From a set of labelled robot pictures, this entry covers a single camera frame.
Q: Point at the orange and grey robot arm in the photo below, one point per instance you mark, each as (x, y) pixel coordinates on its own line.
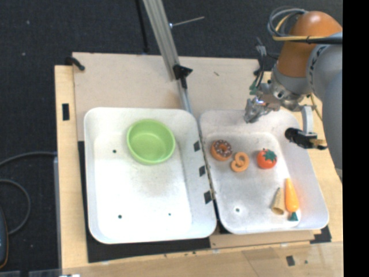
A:
(305, 53)

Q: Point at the orange pretzel biscuit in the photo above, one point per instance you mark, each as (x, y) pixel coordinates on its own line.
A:
(235, 166)

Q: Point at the orange tomato with green leaf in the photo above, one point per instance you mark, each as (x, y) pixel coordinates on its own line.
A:
(263, 161)

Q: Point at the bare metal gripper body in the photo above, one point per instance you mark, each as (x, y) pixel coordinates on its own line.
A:
(281, 98)

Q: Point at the orange carrot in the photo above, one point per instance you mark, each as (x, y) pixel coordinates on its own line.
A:
(291, 198)

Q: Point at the brown frosted doughnut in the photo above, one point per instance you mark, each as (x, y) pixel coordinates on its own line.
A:
(217, 153)

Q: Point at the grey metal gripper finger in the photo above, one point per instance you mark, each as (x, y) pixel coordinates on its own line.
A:
(257, 113)
(248, 111)

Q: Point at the green bowl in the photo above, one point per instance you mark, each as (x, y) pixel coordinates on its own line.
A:
(150, 143)

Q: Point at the brown flat board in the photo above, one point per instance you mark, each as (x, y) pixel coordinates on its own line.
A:
(124, 82)

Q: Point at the tan ice cream cone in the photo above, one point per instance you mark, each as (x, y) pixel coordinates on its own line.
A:
(278, 203)

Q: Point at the white plastic tray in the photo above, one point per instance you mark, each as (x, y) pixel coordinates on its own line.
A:
(144, 195)
(250, 192)

